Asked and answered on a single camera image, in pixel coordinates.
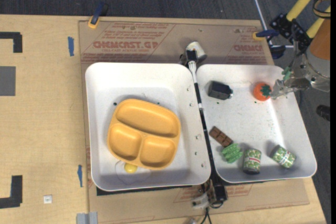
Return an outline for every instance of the can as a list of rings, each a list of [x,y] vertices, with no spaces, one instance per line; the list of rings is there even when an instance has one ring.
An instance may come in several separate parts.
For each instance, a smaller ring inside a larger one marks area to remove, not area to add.
[[[296,155],[280,145],[271,151],[270,157],[284,168],[291,168],[296,160]]]
[[[248,175],[260,173],[261,151],[250,148],[244,152],[243,171]]]

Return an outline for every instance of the black corner marker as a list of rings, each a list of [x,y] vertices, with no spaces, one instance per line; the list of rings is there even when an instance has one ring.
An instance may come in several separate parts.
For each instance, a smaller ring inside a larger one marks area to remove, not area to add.
[[[22,53],[22,35],[20,32],[0,32],[0,39],[12,39],[13,53]]]
[[[22,203],[22,176],[12,176],[10,197],[0,198],[0,209],[19,207]]]

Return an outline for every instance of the yellow plate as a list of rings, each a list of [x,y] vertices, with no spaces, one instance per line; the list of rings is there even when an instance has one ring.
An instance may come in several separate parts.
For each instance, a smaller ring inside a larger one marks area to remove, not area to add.
[[[181,123],[169,109],[127,99],[118,104],[108,131],[107,145],[118,159],[149,169],[163,169],[173,161]]]

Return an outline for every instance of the yellow ball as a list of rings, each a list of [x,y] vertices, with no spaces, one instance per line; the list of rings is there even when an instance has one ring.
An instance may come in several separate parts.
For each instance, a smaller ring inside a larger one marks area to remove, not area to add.
[[[125,163],[124,169],[125,169],[126,173],[134,174],[137,171],[138,167],[136,165],[133,165],[133,164]]]

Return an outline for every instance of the tomato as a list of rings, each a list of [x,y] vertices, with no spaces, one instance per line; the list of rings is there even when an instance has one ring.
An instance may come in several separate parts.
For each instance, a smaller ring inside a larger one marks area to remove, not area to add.
[[[253,95],[259,101],[266,101],[270,98],[271,91],[270,85],[260,82],[254,87]]]

